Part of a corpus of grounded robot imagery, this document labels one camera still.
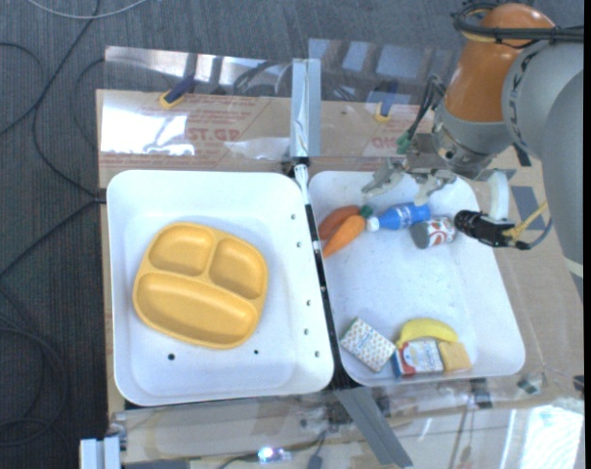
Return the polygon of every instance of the toy carrot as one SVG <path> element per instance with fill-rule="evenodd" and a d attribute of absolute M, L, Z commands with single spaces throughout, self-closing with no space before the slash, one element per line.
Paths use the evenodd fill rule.
<path fill-rule="evenodd" d="M 345 205 L 332 210 L 318 227 L 318 238 L 325 241 L 332 236 L 332 233 L 352 215 L 358 214 L 360 208 L 357 205 Z"/>
<path fill-rule="evenodd" d="M 351 215 L 341 223 L 336 232 L 323 246 L 323 257 L 327 258 L 354 241 L 364 231 L 366 219 L 361 215 Z"/>

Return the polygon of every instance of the green object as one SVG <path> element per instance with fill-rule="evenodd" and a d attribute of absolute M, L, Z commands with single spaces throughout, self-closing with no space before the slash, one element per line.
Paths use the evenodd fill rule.
<path fill-rule="evenodd" d="M 405 151 L 410 146 L 410 135 L 406 130 L 403 134 L 397 137 L 397 154 L 405 154 Z"/>
<path fill-rule="evenodd" d="M 364 219 L 368 219 L 373 215 L 373 207 L 371 207 L 371 205 L 363 205 L 360 208 L 359 214 L 364 217 Z"/>

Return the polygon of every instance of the blue bottle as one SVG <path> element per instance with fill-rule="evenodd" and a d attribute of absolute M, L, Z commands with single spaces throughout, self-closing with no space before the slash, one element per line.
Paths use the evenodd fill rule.
<path fill-rule="evenodd" d="M 430 219 L 430 206 L 415 205 L 414 203 L 400 203 L 388 208 L 379 216 L 372 216 L 366 220 L 368 231 L 402 230 L 409 226 Z"/>

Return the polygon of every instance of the banana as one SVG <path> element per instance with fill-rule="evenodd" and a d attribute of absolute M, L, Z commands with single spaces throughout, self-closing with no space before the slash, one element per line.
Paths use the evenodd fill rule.
<path fill-rule="evenodd" d="M 457 342 L 458 334 L 447 323 L 432 318 L 416 318 L 409 320 L 401 329 L 400 340 L 396 342 L 400 348 L 404 342 L 432 337 L 446 342 Z"/>

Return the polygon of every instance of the white tray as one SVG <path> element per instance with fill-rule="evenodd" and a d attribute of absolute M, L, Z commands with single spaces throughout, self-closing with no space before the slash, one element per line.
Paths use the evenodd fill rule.
<path fill-rule="evenodd" d="M 334 369 L 306 209 L 298 186 L 275 173 L 130 170 L 107 189 L 114 377 L 137 405 L 305 394 Z M 152 237 L 175 221 L 238 235 L 269 266 L 252 337 L 230 350 L 195 346 L 145 325 L 132 303 Z"/>
<path fill-rule="evenodd" d="M 321 172 L 310 182 L 317 223 L 334 208 L 362 205 L 367 172 Z M 405 176 L 395 188 L 369 203 L 383 211 L 412 201 L 416 183 Z M 462 209 L 480 210 L 471 187 L 458 179 L 430 198 L 433 215 L 453 216 Z M 421 250 L 408 230 L 364 232 L 354 243 L 324 260 L 328 295 L 340 337 L 355 317 L 361 317 L 395 342 L 401 326 L 412 318 L 429 317 L 449 323 L 466 346 L 473 367 L 468 372 L 422 375 L 403 381 L 503 376 L 525 362 L 525 346 L 510 306 L 492 249 L 460 234 L 452 243 Z M 358 383 L 395 384 L 392 365 L 375 373 L 341 348 L 341 361 Z"/>

